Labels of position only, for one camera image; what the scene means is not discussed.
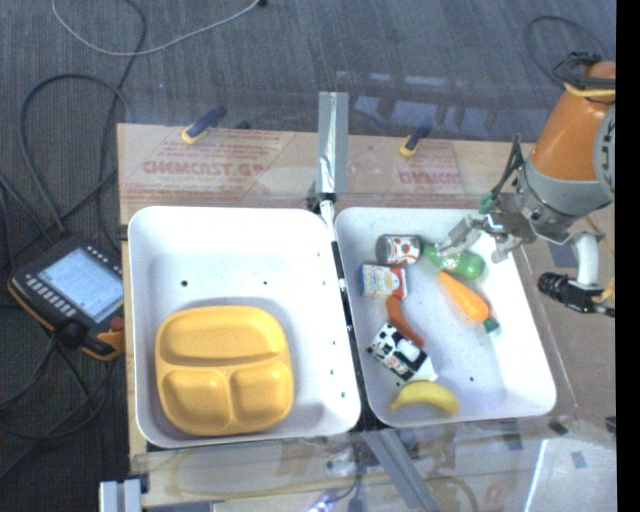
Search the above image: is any yellow banana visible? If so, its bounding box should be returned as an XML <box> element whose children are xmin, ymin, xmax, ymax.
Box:
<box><xmin>387</xmin><ymin>379</ymin><xmax>462</xmax><ymax>416</ymax></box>

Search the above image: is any orange sausage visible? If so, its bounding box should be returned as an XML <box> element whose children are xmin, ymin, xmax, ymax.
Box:
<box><xmin>385</xmin><ymin>294</ymin><xmax>426</xmax><ymax>349</ymax></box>

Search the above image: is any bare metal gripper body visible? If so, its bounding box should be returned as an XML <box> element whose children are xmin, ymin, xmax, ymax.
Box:
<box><xmin>481</xmin><ymin>191</ymin><xmax>584</xmax><ymax>246</ymax></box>

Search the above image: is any white plastic tray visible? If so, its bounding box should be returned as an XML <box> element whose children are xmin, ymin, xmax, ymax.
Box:
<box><xmin>333</xmin><ymin>205</ymin><xmax>558</xmax><ymax>430</ymax></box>
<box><xmin>126</xmin><ymin>204</ymin><xmax>363</xmax><ymax>450</ymax></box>

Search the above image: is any red and white can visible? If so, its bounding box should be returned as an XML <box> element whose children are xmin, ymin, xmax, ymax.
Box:
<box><xmin>374</xmin><ymin>233</ymin><xmax>423</xmax><ymax>267</ymax></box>

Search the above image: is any yellow divided plate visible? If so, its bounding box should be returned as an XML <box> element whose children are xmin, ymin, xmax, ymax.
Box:
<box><xmin>153</xmin><ymin>304</ymin><xmax>296</xmax><ymax>438</ymax></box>

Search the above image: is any black and white milk carton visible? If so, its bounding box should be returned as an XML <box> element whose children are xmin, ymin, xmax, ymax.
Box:
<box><xmin>365</xmin><ymin>322</ymin><xmax>439</xmax><ymax>384</ymax></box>

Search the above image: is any brown cardboard board red print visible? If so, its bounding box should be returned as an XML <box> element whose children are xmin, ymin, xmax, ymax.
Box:
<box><xmin>115</xmin><ymin>122</ymin><xmax>617</xmax><ymax>507</ymax></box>

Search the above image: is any black cylinder on white bracket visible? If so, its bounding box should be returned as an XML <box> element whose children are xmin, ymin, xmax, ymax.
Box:
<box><xmin>536</xmin><ymin>232</ymin><xmax>609</xmax><ymax>314</ymax></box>

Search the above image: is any green bottle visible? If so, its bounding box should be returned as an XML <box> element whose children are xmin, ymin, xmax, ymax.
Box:
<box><xmin>421</xmin><ymin>242</ymin><xmax>486</xmax><ymax>282</ymax></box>

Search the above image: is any orange carrot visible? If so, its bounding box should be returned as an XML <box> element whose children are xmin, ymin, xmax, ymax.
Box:
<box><xmin>438</xmin><ymin>269</ymin><xmax>502</xmax><ymax>335</ymax></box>

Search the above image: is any yellow and red carton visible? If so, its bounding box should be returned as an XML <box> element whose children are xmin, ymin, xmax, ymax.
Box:
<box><xmin>357</xmin><ymin>263</ymin><xmax>409</xmax><ymax>301</ymax></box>

